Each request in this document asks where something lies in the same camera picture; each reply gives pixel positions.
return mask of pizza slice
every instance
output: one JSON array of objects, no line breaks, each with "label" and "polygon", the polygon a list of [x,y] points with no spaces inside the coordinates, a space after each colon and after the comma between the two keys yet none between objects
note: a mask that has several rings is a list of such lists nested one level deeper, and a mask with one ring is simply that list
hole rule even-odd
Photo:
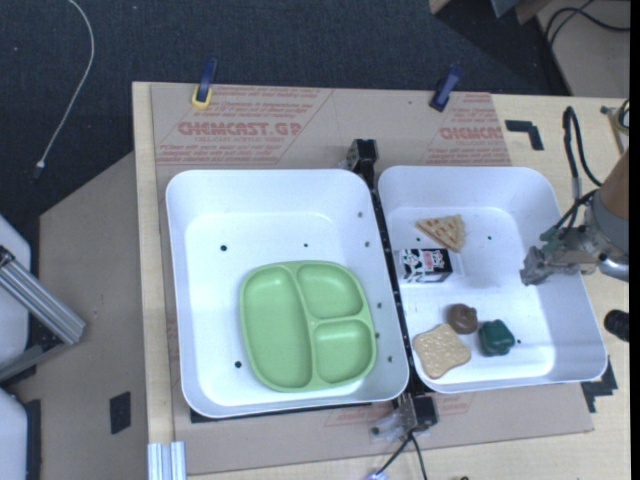
[{"label": "pizza slice", "polygon": [[460,252],[464,245],[464,222],[460,215],[421,219],[416,222],[416,226],[420,231],[453,252]]}]

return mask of green divided plate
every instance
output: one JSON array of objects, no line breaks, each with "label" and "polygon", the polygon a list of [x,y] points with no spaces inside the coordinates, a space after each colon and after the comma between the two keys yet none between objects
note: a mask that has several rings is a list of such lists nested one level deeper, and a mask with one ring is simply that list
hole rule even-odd
[{"label": "green divided plate", "polygon": [[253,371],[277,391],[347,384],[375,361],[364,292],[337,263],[294,261],[252,270],[240,288],[240,320]]}]

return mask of green pepper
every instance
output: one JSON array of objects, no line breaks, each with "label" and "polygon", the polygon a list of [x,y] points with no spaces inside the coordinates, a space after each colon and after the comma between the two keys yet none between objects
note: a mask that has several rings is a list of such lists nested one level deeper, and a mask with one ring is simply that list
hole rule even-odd
[{"label": "green pepper", "polygon": [[485,322],[478,330],[480,345],[488,356],[504,356],[509,353],[516,340],[502,320]]}]

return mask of blue clamp handle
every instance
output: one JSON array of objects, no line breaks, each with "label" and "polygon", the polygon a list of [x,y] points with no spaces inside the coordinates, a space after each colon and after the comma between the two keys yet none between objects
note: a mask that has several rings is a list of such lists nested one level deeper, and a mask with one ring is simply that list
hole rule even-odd
[{"label": "blue clamp handle", "polygon": [[191,103],[199,108],[204,109],[209,106],[211,102],[211,94],[213,89],[211,84],[216,76],[216,70],[218,69],[218,60],[215,57],[211,57],[207,60],[202,72],[202,78],[200,85],[196,87],[191,98]]},{"label": "blue clamp handle", "polygon": [[453,88],[460,81],[461,77],[462,69],[457,65],[451,66],[444,81],[438,83],[438,88],[433,98],[431,98],[429,106],[435,108],[438,112],[442,112],[449,102],[449,94],[453,91]]}]

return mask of white cable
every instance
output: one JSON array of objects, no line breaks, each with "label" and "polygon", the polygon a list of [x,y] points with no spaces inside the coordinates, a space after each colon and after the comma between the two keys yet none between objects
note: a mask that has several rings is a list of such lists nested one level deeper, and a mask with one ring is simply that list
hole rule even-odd
[{"label": "white cable", "polygon": [[65,113],[62,116],[62,120],[60,121],[60,124],[58,125],[56,130],[53,132],[53,135],[51,136],[51,139],[49,140],[49,144],[47,144],[47,147],[44,150],[44,153],[43,153],[42,157],[36,163],[36,168],[35,168],[34,173],[33,173],[33,177],[34,178],[38,178],[40,176],[40,174],[42,173],[42,170],[45,167],[45,162],[46,162],[47,156],[49,155],[49,151],[51,150],[51,148],[53,146],[53,143],[55,142],[56,138],[58,137],[58,134],[60,133],[60,130],[62,130],[62,127],[64,126],[65,122],[67,121],[67,118],[69,117],[69,113],[71,112],[71,109],[73,108],[73,105],[76,102],[76,98],[78,97],[78,94],[80,93],[80,90],[82,89],[82,86],[84,85],[84,82],[86,81],[87,77],[89,76],[89,71],[91,71],[91,67],[93,65],[93,58],[95,56],[95,41],[94,41],[94,37],[93,37],[93,29],[91,28],[91,23],[89,22],[89,18],[87,18],[87,15],[82,10],[82,7],[80,7],[74,0],[66,0],[66,1],[69,2],[71,5],[73,5],[78,10],[78,12],[81,14],[82,18],[84,19],[84,22],[87,25],[87,29],[89,30],[89,39],[91,41],[91,55],[90,55],[90,58],[89,58],[89,63],[87,64],[87,68],[84,71],[84,75],[82,75],[82,78],[80,79],[80,82],[78,83],[78,86],[76,87],[76,90],[73,93],[73,96],[71,97],[71,101],[69,102],[69,105],[67,106],[67,109],[65,110]]}]

